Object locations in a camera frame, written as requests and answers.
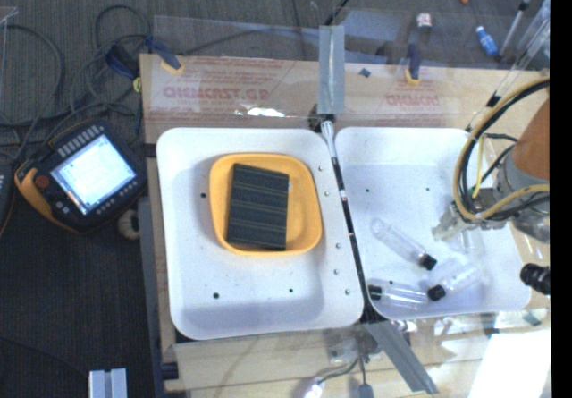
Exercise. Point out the blue bottle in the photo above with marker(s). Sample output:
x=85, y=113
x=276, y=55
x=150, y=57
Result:
x=487, y=41

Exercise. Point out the white plastic tray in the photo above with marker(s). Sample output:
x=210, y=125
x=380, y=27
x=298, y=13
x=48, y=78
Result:
x=250, y=289
x=402, y=181

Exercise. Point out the brown cardboard board red print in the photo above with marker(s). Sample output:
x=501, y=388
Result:
x=214, y=87

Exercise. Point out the thin black and white rod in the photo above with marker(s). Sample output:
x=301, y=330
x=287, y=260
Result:
x=342, y=190

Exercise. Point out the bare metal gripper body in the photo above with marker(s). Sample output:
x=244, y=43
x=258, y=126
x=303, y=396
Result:
x=505, y=210

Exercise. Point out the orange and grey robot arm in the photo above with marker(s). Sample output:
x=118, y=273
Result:
x=532, y=141

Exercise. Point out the clear plastic bottle black cap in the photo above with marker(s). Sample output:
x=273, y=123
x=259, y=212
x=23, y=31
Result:
x=456, y=280
x=400, y=242
x=397, y=293

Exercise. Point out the black cylinder on white bracket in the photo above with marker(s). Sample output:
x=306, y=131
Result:
x=535, y=276

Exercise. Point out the black striped rectangular pad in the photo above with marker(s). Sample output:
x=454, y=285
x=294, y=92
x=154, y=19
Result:
x=258, y=207

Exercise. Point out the small red and white can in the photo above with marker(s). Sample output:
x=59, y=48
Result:
x=424, y=21

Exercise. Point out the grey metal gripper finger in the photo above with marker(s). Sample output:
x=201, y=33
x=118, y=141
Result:
x=455, y=213
x=447, y=231

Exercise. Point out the yellow plate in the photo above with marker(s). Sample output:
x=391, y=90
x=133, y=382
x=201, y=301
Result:
x=308, y=213

